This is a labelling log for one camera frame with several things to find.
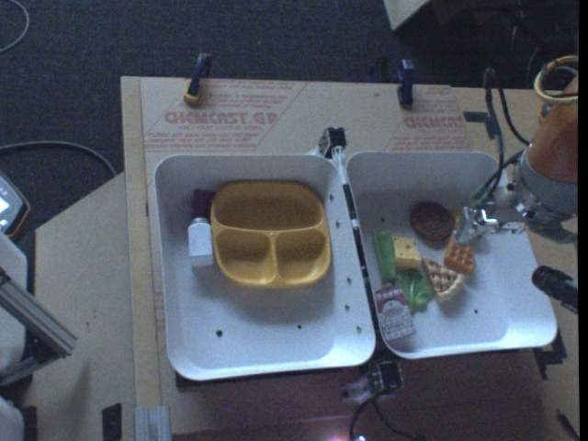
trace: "white container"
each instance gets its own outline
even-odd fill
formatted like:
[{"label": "white container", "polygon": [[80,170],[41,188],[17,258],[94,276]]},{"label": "white container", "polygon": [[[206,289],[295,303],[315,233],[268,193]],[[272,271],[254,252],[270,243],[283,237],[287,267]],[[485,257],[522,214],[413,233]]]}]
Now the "white container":
[{"label": "white container", "polygon": [[[347,173],[356,203],[372,291],[379,272],[371,231],[414,237],[416,200],[463,206],[496,168],[483,153],[358,153]],[[332,265],[318,283],[296,289],[236,286],[216,266],[190,265],[186,229],[195,189],[228,181],[288,180],[311,187],[329,222]],[[164,278],[167,351],[194,380],[354,367],[370,359],[376,329],[341,178],[312,155],[175,155],[155,172]],[[439,250],[423,254],[439,259]],[[389,349],[419,358],[548,344],[557,331],[548,297],[531,283],[537,263],[525,234],[489,236],[475,246],[477,270],[449,306],[429,302],[414,315],[416,334]]]},{"label": "white container", "polygon": [[187,226],[187,248],[193,267],[214,265],[212,230],[208,219],[196,217]]},{"label": "white container", "polygon": [[22,413],[2,397],[0,397],[0,433],[3,441],[25,439],[25,422]]}]

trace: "yellow divided plate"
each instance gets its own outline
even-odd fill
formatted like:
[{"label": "yellow divided plate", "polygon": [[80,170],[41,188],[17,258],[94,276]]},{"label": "yellow divided plate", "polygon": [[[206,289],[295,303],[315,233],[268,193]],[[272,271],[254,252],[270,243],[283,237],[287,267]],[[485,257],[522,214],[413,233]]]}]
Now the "yellow divided plate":
[{"label": "yellow divided plate", "polygon": [[212,201],[210,224],[217,264],[237,284],[306,286],[331,265],[324,207],[314,191],[299,183],[228,183]]}]

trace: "black clamp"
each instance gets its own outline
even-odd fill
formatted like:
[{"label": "black clamp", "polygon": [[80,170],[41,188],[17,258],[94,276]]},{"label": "black clamp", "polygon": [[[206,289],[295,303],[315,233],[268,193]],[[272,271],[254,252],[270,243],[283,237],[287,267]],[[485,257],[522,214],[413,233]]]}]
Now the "black clamp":
[{"label": "black clamp", "polygon": [[319,139],[319,154],[327,159],[333,158],[333,149],[347,146],[344,128],[326,128]]},{"label": "black clamp", "polygon": [[533,348],[533,353],[535,354],[535,360],[537,361],[541,378],[547,380],[548,366],[562,364],[563,360],[568,357],[560,330],[558,330],[555,339],[551,342],[550,350],[545,351],[543,348]]},{"label": "black clamp", "polygon": [[391,395],[404,385],[400,366],[395,361],[379,361],[358,380],[343,387],[345,400],[361,404],[364,401]]},{"label": "black clamp", "polygon": [[398,80],[398,101],[402,107],[413,105],[414,64],[410,59],[402,59],[396,69]]},{"label": "black clamp", "polygon": [[479,111],[464,111],[463,117],[466,122],[479,122],[486,127],[488,138],[493,141],[496,136],[500,135],[500,126],[498,120],[488,115],[488,113],[482,113]]}]

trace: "small green object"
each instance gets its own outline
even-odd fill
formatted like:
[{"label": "small green object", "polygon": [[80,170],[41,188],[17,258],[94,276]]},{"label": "small green object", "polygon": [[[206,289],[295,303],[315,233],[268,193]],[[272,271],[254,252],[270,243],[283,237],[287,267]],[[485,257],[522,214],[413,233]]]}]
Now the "small green object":
[{"label": "small green object", "polygon": [[376,257],[378,258],[379,274],[385,281],[392,281],[396,277],[394,265],[394,244],[390,231],[373,231]]},{"label": "small green object", "polygon": [[418,311],[433,298],[433,290],[418,269],[405,269],[396,275],[396,286],[402,289],[411,311]]}]

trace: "cookie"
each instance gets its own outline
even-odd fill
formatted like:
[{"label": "cookie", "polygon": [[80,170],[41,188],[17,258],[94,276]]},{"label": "cookie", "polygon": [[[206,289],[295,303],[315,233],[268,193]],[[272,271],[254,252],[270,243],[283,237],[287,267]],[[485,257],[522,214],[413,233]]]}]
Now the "cookie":
[{"label": "cookie", "polygon": [[411,209],[410,219],[414,232],[428,242],[444,242],[455,228],[453,214],[434,201],[416,203]]}]

